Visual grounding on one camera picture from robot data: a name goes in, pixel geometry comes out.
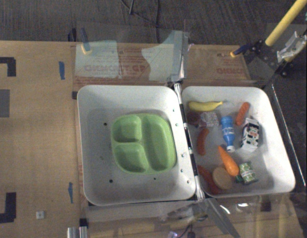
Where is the green divided plate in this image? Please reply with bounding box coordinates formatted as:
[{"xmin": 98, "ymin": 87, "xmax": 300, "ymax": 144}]
[{"xmin": 110, "ymin": 113, "xmax": 178, "ymax": 175}]

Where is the brown doughnut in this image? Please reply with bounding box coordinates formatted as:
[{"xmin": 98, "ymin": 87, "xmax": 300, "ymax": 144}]
[{"xmin": 186, "ymin": 111, "xmax": 203, "ymax": 126}]

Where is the yellow banana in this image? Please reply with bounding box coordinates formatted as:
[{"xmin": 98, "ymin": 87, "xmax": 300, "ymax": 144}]
[{"xmin": 188, "ymin": 100, "xmax": 223, "ymax": 113}]

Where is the white plastic tray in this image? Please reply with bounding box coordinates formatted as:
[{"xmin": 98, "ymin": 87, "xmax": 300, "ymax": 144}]
[
  {"xmin": 181, "ymin": 85, "xmax": 297, "ymax": 198},
  {"xmin": 76, "ymin": 84, "xmax": 197, "ymax": 207}
]

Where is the sprinkled pink cake slice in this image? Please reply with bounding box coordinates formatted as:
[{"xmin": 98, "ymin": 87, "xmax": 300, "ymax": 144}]
[{"xmin": 198, "ymin": 111, "xmax": 220, "ymax": 128}]

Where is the orange sausage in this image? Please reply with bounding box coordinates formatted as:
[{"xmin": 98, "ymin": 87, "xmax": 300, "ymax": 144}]
[
  {"xmin": 235, "ymin": 102, "xmax": 251, "ymax": 126},
  {"xmin": 197, "ymin": 165, "xmax": 221, "ymax": 195},
  {"xmin": 197, "ymin": 128, "xmax": 210, "ymax": 156}
]

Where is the brown cardboard board red print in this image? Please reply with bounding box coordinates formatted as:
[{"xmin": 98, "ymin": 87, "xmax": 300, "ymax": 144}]
[{"xmin": 70, "ymin": 42, "xmax": 253, "ymax": 209}]

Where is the blue bottle white cap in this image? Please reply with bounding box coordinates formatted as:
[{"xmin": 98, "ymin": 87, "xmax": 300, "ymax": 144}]
[{"xmin": 220, "ymin": 116, "xmax": 236, "ymax": 153}]

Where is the orange carrot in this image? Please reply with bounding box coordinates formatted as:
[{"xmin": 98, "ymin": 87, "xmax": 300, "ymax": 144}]
[{"xmin": 217, "ymin": 145, "xmax": 240, "ymax": 178}]

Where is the tan round biscuit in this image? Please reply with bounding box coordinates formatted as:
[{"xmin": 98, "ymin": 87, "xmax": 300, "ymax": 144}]
[{"xmin": 212, "ymin": 167, "xmax": 235, "ymax": 190}]

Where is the white cow print carton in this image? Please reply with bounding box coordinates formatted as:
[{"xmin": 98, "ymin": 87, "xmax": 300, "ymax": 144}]
[{"xmin": 240, "ymin": 118, "xmax": 260, "ymax": 153}]

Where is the green packet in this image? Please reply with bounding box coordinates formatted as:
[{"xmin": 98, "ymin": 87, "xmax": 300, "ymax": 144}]
[{"xmin": 235, "ymin": 161, "xmax": 258, "ymax": 184}]

